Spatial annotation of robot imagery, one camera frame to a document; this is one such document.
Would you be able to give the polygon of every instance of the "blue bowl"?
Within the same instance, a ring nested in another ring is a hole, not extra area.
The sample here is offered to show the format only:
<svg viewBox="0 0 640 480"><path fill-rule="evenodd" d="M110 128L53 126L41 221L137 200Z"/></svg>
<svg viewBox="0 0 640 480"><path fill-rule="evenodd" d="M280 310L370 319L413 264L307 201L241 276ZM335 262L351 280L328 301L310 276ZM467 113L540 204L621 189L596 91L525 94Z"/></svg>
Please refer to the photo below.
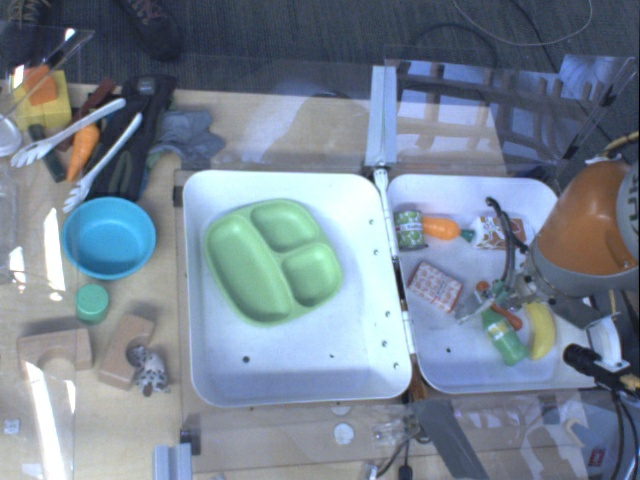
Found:
<svg viewBox="0 0 640 480"><path fill-rule="evenodd" d="M62 248L80 272L113 280L139 270L153 254L156 230L147 213L120 197L78 206L62 227Z"/></svg>

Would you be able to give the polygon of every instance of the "shoe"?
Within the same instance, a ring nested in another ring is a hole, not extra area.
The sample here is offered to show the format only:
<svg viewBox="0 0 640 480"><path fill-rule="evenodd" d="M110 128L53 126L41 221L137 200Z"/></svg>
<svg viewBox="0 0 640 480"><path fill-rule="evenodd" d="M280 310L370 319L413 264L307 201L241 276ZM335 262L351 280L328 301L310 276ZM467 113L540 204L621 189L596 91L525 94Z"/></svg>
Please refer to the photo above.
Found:
<svg viewBox="0 0 640 480"><path fill-rule="evenodd" d="M35 54L38 27L46 23L49 0L12 0L8 25L0 36L0 55L10 69L27 64Z"/></svg>
<svg viewBox="0 0 640 480"><path fill-rule="evenodd" d="M117 0L131 18L142 49L168 61L182 52L182 33L166 7L167 0Z"/></svg>

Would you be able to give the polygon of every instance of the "white cable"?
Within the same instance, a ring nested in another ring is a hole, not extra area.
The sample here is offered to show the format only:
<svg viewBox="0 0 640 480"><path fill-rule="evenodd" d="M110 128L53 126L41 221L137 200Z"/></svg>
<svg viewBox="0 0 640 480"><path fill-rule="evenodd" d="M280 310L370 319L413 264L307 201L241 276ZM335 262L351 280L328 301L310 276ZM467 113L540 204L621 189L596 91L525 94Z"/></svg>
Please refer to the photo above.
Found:
<svg viewBox="0 0 640 480"><path fill-rule="evenodd" d="M587 19L587 22L580 27L578 30L566 35L566 36L562 36L558 39L554 39L553 41L546 41L543 43L517 43L515 41L510 41L509 39L505 39L503 37L500 37L496 34L493 34L492 32L488 31L487 29L483 28L481 25L479 25L478 23L476 23L466 12L464 12L462 10L462 8L460 7L460 5L458 4L457 0L451 0L453 2L454 7L456 8L456 10L469 22L471 23L474 27L478 28L479 30L481 30L482 32L484 32L485 34L487 34L489 37L492 37L493 39L497 40L497 41L501 41L503 43L506 44L510 44L511 46L549 46L552 44L556 44L556 43L560 43L562 41L566 41L567 39L570 39L574 36L577 36L578 34L580 34L583 30L585 30L590 24L591 24L591 18L593 17L593 5L591 3L591 0L588 0L589 2L589 18Z"/></svg>

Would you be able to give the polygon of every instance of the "snack package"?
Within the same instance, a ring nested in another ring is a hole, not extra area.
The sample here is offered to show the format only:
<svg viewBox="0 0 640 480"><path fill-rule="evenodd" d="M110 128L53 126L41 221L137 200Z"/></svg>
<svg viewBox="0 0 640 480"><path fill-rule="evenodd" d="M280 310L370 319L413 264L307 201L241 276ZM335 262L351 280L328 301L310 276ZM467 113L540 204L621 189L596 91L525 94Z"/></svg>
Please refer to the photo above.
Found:
<svg viewBox="0 0 640 480"><path fill-rule="evenodd" d="M460 296L462 283L423 261L418 265L408 289L438 309L449 313Z"/></svg>
<svg viewBox="0 0 640 480"><path fill-rule="evenodd" d="M506 249L507 242L497 217L478 217L470 228L475 232L474 247L478 249ZM522 219L511 219L511 229L521 242L527 242Z"/></svg>

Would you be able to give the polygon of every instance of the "dark gray floor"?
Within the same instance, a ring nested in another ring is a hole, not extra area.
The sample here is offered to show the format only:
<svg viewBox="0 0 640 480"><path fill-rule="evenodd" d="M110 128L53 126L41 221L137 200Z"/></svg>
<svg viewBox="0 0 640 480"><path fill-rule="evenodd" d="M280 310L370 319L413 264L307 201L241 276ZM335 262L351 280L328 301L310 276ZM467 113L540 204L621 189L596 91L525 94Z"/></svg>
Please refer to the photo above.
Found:
<svg viewBox="0 0 640 480"><path fill-rule="evenodd" d="M486 29L524 43L570 34L589 15L588 0L516 0L533 29L509 0L458 1ZM6 8L8 2L0 5ZM469 62L534 71L552 71L567 53L637 57L639 0L592 3L593 17L583 32L542 48L510 46L464 28L469 24L452 0L173 0L185 55L172 63L155 62L136 48L127 18L112 0L56 0L53 18L57 25L95 31L81 64L70 73L85 82L170 73L183 88L324 87L362 95L370 65L384 62L389 45L424 46L442 57L460 57L466 50ZM637 129L637 121L636 77L590 147L597 151L608 138ZM583 150L588 155L589 145ZM627 154L634 153L637 147Z"/></svg>

